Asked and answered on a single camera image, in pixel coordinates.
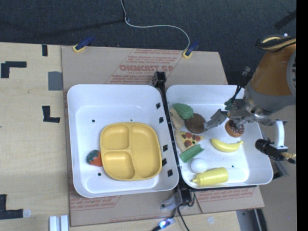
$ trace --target toy egg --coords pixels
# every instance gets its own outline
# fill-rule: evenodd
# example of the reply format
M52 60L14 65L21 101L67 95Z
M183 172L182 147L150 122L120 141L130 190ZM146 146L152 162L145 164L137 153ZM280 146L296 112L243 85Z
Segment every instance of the toy egg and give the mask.
M196 173L203 173L208 170L208 163L202 158L195 158L191 161L191 170Z

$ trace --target white cable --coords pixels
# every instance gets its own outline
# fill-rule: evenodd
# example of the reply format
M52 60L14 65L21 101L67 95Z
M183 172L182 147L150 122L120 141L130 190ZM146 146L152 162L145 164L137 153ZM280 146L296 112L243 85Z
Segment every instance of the white cable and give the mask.
M183 29L181 29L181 28L179 28L179 27L177 27L177 26L171 26L171 25L153 25L153 26L135 26L135 25L132 25L132 24L130 24L130 23L127 21L127 18L126 18L126 10L125 10L123 1L122 1L122 0L120 0L120 1L121 1L122 9L123 9L123 12L124 12L124 20L125 20L125 23L126 23L128 26L135 27L135 28L151 28L151 27L166 26L166 27L171 27L171 28L178 29L178 30L180 30L182 33L184 33L185 36L187 37L188 45L187 45L187 47L184 49L184 51L188 49L188 47L189 47L191 41L190 41L190 39L189 39L188 34L187 34Z

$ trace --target toy banana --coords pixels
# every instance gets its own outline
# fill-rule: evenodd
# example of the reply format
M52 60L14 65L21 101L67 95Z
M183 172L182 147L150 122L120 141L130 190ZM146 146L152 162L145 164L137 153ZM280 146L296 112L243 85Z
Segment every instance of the toy banana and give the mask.
M243 141L237 143L225 143L218 139L211 139L213 146L221 152L235 152L239 149L240 145L243 144Z

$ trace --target dark carpet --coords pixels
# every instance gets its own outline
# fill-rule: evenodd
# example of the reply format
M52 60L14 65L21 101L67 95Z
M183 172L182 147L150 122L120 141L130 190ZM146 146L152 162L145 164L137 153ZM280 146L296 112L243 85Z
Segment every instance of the dark carpet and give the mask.
M257 39L296 35L296 0L123 0L133 25L172 25L218 51L229 84L245 66L255 69L264 52ZM74 45L94 36L92 46L183 50L174 28L132 28L120 0L0 0L0 42Z

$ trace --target mustard bottle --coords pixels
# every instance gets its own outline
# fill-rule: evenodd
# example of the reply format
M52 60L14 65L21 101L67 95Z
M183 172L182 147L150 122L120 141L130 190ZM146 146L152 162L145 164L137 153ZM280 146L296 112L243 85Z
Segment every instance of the mustard bottle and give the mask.
M214 168L206 172L196 174L196 178L192 180L198 186L215 185L224 183L229 179L227 170L224 167Z

